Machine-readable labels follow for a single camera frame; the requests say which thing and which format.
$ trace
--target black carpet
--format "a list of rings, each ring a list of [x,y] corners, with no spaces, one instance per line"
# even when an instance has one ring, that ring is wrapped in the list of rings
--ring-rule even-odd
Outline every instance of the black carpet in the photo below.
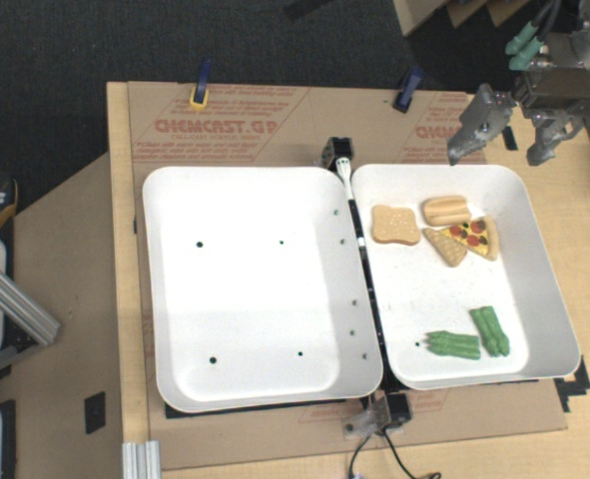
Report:
[[[192,82],[204,56],[219,83],[394,88],[418,64],[423,89],[509,90],[538,5],[404,38],[392,0],[0,0],[0,169],[25,209],[107,151],[107,82]]]

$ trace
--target wooden table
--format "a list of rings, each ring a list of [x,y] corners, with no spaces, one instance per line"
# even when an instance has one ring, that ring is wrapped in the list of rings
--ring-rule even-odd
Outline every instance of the wooden table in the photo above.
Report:
[[[381,91],[381,97],[389,97],[388,93]],[[150,439],[150,427],[133,234],[136,209],[128,84],[109,83],[107,99],[123,437],[125,442],[144,442]],[[590,375],[590,141],[581,133],[559,148],[557,159],[531,168],[525,159],[533,137],[531,125],[516,111],[511,126],[520,151],[508,152],[495,140],[485,149],[485,156],[488,163],[519,174],[528,189]],[[400,454],[415,474],[439,470],[447,479],[570,478],[577,474],[590,478],[590,390],[586,396],[572,397],[570,407],[565,431],[404,447]],[[165,472],[164,478],[343,478],[348,460],[347,454],[331,454]],[[368,478],[402,475],[386,450],[363,452],[357,468]]]

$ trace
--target green cable connector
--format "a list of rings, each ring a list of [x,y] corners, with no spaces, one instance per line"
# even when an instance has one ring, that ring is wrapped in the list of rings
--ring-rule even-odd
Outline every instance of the green cable connector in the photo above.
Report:
[[[510,340],[501,328],[494,307],[487,305],[481,308],[473,308],[470,310],[470,315],[481,334],[483,347],[490,356],[509,355]]]
[[[516,55],[520,52],[523,49],[523,46],[534,37],[537,30],[538,27],[532,25],[531,21],[528,21],[527,25],[525,25],[523,29],[515,35],[509,43],[507,43],[507,46],[505,46],[506,55]]]
[[[525,71],[530,66],[530,62],[538,53],[545,43],[539,41],[536,37],[525,45],[515,57],[510,60],[510,70]]]
[[[427,337],[428,349],[437,355],[456,356],[471,360],[481,358],[479,338],[476,335],[440,330],[428,333]]]

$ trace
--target pepperoni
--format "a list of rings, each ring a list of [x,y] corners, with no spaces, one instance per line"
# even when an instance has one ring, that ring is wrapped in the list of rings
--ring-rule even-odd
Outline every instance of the pepperoni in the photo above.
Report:
[[[472,222],[470,226],[472,231],[477,235],[480,235],[483,231],[485,231],[485,222],[483,220]]]

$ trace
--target tray with toy food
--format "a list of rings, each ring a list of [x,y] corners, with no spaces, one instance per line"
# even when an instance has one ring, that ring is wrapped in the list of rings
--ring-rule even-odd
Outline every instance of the tray with toy food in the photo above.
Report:
[[[200,413],[364,397],[384,368],[415,389],[576,368],[513,172],[367,165],[351,188],[348,201],[318,167],[147,177],[157,383],[169,405]]]

